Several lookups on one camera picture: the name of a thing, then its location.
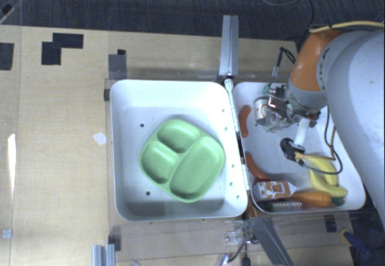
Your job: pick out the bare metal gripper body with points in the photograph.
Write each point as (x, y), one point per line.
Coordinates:
(296, 109)

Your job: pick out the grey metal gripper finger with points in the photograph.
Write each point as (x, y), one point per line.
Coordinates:
(275, 124)
(275, 96)

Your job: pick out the silver and orange can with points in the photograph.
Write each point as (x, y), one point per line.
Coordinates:
(260, 109)

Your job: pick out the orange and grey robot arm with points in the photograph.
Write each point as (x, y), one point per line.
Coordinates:
(355, 84)

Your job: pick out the white plastic tray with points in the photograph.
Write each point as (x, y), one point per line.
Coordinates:
(132, 168)
(270, 150)

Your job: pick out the red sausage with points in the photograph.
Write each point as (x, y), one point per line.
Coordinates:
(245, 121)
(255, 168)

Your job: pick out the yellow banana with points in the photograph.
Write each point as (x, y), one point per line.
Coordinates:
(326, 168)
(323, 188)

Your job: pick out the white and orange carton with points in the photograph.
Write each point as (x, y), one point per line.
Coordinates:
(272, 191)

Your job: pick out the dark green patterned packet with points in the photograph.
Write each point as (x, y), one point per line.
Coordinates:
(284, 206)

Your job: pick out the orange carrot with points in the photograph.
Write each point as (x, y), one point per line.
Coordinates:
(312, 198)

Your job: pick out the green divided plate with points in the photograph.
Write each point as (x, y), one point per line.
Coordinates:
(183, 162)

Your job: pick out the black cylinder on white bracket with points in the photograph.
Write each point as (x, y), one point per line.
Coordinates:
(291, 149)

